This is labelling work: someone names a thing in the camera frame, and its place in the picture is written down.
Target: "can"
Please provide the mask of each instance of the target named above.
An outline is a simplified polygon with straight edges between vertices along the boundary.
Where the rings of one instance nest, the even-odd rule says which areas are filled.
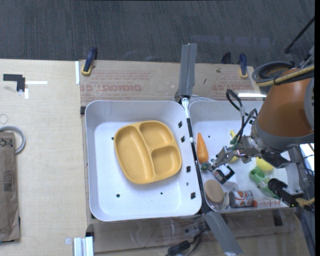
[[[254,196],[250,190],[230,191],[229,202],[231,208],[251,207],[254,204]]]

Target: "paper bag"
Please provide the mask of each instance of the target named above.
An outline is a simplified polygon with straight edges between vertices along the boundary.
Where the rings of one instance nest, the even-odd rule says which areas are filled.
[[[20,237],[15,135],[0,132],[0,242]]]

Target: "black object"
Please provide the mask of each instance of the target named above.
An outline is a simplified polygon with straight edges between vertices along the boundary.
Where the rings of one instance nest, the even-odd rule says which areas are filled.
[[[80,107],[80,115],[84,115],[86,112],[86,106],[81,106]]]
[[[224,175],[224,173],[223,173],[219,168],[215,169],[215,171],[216,171],[219,175],[217,175],[217,176],[214,175],[214,176],[217,178],[217,180],[218,180],[221,184],[226,183],[226,181],[229,180],[229,179],[231,178],[231,176],[235,174],[234,170],[232,170],[232,169],[230,168],[230,166],[226,166],[226,167],[230,170],[230,172],[229,172],[227,175]]]
[[[25,91],[26,88],[26,78],[22,74],[3,74],[3,81],[15,81],[16,91]]]
[[[283,222],[281,219],[281,215],[280,215],[280,210],[279,209],[275,209],[272,210],[272,215],[273,215],[273,220],[274,220],[274,225],[275,226],[283,226]]]
[[[302,198],[303,193],[289,194],[286,189],[288,187],[283,181],[278,180],[277,178],[272,178],[268,182],[268,189],[275,193],[282,201],[289,207],[297,207],[299,204],[296,201],[297,198]]]
[[[226,52],[221,60],[221,64],[232,64],[231,63],[231,52]]]
[[[289,53],[291,47],[298,41],[298,39],[303,35],[303,33],[310,27],[310,25],[315,21],[315,16],[307,23],[307,25],[300,31],[300,33],[293,39],[287,48],[284,49],[284,53]]]
[[[167,255],[177,255],[178,253],[185,251],[190,248],[190,243],[186,240],[183,241],[175,246],[172,246],[168,249],[168,254]]]

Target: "gray cable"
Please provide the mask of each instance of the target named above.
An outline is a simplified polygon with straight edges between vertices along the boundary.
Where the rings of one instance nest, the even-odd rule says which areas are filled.
[[[4,131],[13,131],[13,132],[16,132],[17,134],[19,134],[21,136],[22,143],[15,150],[15,154],[18,155],[24,149],[24,147],[26,145],[26,137],[25,137],[24,133],[18,127],[12,126],[12,125],[6,125],[6,126],[0,127],[0,132],[4,132]]]

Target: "gray carpet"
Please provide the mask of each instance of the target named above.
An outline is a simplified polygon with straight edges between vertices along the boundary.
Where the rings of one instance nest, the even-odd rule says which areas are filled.
[[[180,62],[198,43],[197,63],[232,63],[245,53],[254,68],[299,64],[315,43],[315,0],[80,1],[0,0],[1,59],[75,61],[97,47],[98,60]]]

